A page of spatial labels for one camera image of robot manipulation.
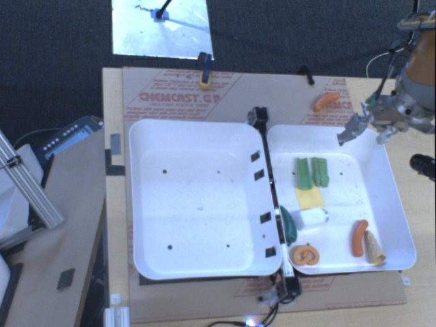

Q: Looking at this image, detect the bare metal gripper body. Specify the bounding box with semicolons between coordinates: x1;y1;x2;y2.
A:
369;95;436;134

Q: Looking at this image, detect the orange sausage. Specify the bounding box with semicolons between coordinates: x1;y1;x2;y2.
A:
351;219;370;258
313;92;341;112

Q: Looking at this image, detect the green bean pod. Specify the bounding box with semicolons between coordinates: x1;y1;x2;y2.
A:
295;157;313;191
311;157;330;188

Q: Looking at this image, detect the white plastic tray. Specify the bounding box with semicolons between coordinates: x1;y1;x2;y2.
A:
128;118;284;281
266;124;418;277

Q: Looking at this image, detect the yellow cheese slice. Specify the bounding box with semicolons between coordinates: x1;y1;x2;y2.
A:
294;186;326;210

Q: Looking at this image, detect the thin black and white rod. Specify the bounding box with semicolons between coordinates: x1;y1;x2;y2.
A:
258;121;294;279

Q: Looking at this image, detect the white plastic bottle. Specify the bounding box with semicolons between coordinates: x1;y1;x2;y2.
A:
295;206;330;232

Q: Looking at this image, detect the tan ice cream cone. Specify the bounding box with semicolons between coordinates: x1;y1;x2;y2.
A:
364;230;387;265

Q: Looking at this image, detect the dark green pepper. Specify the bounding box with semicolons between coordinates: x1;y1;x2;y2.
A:
279;205;298;247

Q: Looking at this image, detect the orange pretzel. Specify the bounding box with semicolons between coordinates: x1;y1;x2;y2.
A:
292;244;320;267

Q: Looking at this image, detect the brown cardboard board red print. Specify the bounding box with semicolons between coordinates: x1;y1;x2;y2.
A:
121;67;408;324

